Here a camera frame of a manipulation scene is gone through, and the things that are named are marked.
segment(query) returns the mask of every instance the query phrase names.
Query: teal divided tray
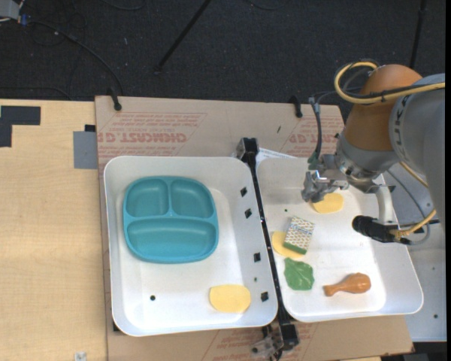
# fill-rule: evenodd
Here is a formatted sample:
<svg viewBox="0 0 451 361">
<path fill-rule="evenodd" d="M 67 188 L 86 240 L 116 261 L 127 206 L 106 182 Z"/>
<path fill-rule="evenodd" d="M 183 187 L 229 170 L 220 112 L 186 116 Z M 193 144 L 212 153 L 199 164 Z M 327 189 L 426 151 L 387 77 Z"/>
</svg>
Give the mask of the teal divided tray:
<svg viewBox="0 0 451 361">
<path fill-rule="evenodd" d="M 143 177 L 123 201 L 123 230 L 134 255 L 156 263 L 195 262 L 210 256 L 219 241 L 212 195 L 187 177 Z"/>
</svg>

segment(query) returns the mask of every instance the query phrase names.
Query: green leaf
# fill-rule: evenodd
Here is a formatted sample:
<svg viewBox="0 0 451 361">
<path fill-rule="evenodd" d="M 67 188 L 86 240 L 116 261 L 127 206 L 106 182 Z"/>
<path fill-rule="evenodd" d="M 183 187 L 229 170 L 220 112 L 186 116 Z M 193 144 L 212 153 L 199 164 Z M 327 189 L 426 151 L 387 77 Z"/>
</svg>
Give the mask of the green leaf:
<svg viewBox="0 0 451 361">
<path fill-rule="evenodd" d="M 286 269 L 284 275 L 289 287 L 293 290 L 310 290 L 314 283 L 313 268 L 300 261 L 285 259 Z"/>
</svg>

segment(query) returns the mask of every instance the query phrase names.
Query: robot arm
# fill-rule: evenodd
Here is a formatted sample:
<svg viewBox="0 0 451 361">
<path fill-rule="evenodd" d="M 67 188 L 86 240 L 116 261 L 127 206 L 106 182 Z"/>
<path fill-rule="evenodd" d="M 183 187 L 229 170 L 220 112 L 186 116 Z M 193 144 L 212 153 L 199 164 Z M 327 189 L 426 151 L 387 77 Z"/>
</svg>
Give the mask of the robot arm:
<svg viewBox="0 0 451 361">
<path fill-rule="evenodd" d="M 361 92 L 344 92 L 340 87 L 342 74 L 359 66 L 372 68 Z M 357 217 L 353 227 L 362 234 L 382 237 L 380 241 L 400 241 L 388 233 L 397 229 L 387 225 L 391 212 L 389 191 L 376 182 L 385 170 L 400 162 L 412 174 L 425 175 L 425 185 L 446 230 L 445 74 L 422 78 L 403 65 L 379 66 L 362 61 L 338 70 L 334 88 L 354 105 L 337 141 L 336 153 L 322 155 L 317 170 L 306 173 L 303 199 L 319 202 L 326 193 L 349 185 L 364 193 L 376 193 L 379 219 Z"/>
</svg>

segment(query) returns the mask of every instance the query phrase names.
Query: toy chicken leg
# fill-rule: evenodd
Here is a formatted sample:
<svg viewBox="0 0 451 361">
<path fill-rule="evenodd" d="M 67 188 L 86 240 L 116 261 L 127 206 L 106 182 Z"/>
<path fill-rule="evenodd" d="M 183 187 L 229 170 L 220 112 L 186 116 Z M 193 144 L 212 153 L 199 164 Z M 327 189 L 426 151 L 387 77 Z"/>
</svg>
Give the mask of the toy chicken leg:
<svg viewBox="0 0 451 361">
<path fill-rule="evenodd" d="M 324 286 L 324 293 L 327 297 L 330 297 L 339 291 L 348 293 L 364 293 L 370 288 L 371 279 L 366 274 L 355 273 L 347 276 L 338 284 Z"/>
</svg>

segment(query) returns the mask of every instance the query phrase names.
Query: white tray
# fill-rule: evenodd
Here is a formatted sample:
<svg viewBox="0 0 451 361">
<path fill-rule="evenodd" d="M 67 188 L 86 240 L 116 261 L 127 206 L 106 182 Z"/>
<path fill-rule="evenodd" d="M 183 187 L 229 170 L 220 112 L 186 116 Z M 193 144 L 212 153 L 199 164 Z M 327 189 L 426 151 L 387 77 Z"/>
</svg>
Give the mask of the white tray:
<svg viewBox="0 0 451 361">
<path fill-rule="evenodd" d="M 154 175 L 189 177 L 210 190 L 219 220 L 219 243 L 208 258 L 158 264 L 141 261 L 130 252 L 123 233 L 125 191 L 131 182 Z M 275 286 L 252 175 L 244 163 L 228 157 L 119 156 L 105 167 L 104 187 L 112 315 L 121 331 L 145 336 L 265 326 L 275 318 Z M 221 284 L 247 287 L 250 307 L 242 314 L 214 309 L 209 289 Z"/>
<path fill-rule="evenodd" d="M 263 160 L 257 168 L 270 235 L 286 231 L 293 216 L 316 224 L 309 250 L 297 259 L 313 267 L 315 283 L 311 290 L 288 287 L 283 274 L 285 257 L 274 251 L 286 310 L 302 322 L 417 312 L 423 296 L 407 247 L 373 241 L 352 228 L 357 215 L 378 216 L 376 196 L 350 187 L 340 191 L 344 197 L 341 211 L 317 213 L 301 197 L 307 167 L 306 159 L 274 158 Z M 369 275 L 369 291 L 325 296 L 323 286 L 336 284 L 356 272 Z"/>
</svg>

